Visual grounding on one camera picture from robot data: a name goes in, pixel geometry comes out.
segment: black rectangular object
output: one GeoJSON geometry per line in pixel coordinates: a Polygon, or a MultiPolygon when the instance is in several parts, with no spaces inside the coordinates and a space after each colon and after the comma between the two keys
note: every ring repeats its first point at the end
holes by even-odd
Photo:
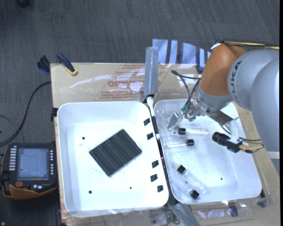
{"type": "Polygon", "coordinates": [[[141,154],[142,150],[129,134],[121,129],[89,153],[110,177],[134,157],[141,154]]]}

